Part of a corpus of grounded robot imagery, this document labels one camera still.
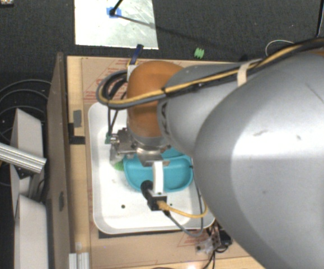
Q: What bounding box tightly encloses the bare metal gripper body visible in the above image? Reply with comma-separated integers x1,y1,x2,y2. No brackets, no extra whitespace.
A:
109,127,171,168

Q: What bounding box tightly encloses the brown cardboard board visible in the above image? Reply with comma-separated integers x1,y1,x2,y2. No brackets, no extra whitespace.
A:
65,55,263,269

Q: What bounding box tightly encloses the blue divided plate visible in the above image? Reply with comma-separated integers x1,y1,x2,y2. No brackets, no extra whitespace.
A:
122,146,194,193

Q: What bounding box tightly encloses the white plastic tray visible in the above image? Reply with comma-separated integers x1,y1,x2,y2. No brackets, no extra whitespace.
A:
87,101,216,235

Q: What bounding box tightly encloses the black cylinder on white bracket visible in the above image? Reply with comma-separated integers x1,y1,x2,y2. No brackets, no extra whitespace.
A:
140,161,168,212

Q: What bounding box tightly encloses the black block with thin wires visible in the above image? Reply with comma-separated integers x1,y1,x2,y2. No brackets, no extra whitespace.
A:
195,225,233,255

